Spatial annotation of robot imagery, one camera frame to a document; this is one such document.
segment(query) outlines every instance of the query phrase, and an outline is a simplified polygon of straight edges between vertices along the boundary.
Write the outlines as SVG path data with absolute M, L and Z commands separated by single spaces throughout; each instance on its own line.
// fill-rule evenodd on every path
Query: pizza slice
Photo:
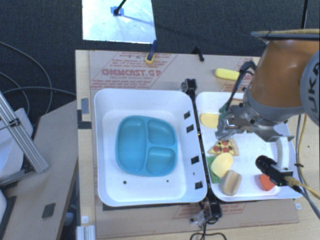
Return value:
M 219 140 L 210 150 L 209 154 L 213 154 L 215 156 L 220 155 L 222 153 L 230 153 L 232 156 L 239 156 L 239 149 L 237 143 L 233 138 L 229 140 Z

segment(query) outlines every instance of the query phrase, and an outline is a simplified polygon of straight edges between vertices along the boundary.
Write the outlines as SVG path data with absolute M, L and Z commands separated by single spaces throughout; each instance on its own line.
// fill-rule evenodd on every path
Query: black rod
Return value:
M 304 0 L 303 13 L 302 13 L 302 22 L 301 22 L 301 28 L 302 29 L 304 29 L 306 27 L 308 1 L 309 0 Z
M 120 5 L 118 6 L 118 8 L 113 11 L 113 14 L 114 14 L 114 15 L 117 16 L 117 15 L 119 14 L 119 11 L 120 11 L 121 7 L 125 4 L 126 1 L 127 1 L 127 0 L 123 0 L 123 1 L 120 3 Z

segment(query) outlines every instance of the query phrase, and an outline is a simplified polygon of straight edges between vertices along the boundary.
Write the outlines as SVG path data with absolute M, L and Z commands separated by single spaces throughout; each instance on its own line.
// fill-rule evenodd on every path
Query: blue and yellow clamp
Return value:
M 152 45 L 151 45 L 151 48 L 149 50 L 149 52 L 146 54 L 145 56 L 145 62 L 147 64 L 152 64 L 154 62 L 154 59 L 155 59 L 155 50 L 156 50 L 156 47 L 157 47 L 157 40 L 154 40 Z

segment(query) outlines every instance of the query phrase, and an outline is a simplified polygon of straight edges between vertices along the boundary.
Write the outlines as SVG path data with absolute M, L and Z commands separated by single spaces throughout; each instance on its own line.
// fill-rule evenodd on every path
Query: blue plate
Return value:
M 118 127 L 115 157 L 127 173 L 165 176 L 177 164 L 175 129 L 166 121 L 140 115 L 124 118 Z

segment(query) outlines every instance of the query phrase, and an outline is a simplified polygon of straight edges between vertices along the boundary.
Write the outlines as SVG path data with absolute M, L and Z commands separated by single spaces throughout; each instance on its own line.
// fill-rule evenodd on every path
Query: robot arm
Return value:
M 274 126 L 303 113 L 319 125 L 319 29 L 254 32 L 252 35 L 266 40 L 266 49 L 256 68 L 248 64 L 240 71 L 239 79 L 248 67 L 254 69 L 254 76 L 245 90 L 243 102 L 230 105 L 240 85 L 236 82 L 230 99 L 219 111 L 215 135 L 218 140 L 228 140 L 246 131 L 266 142 L 276 142 L 278 161 L 268 166 L 280 172 L 288 167 L 286 143 L 293 136 L 282 136 Z M 256 165 L 265 164 L 260 159 Z

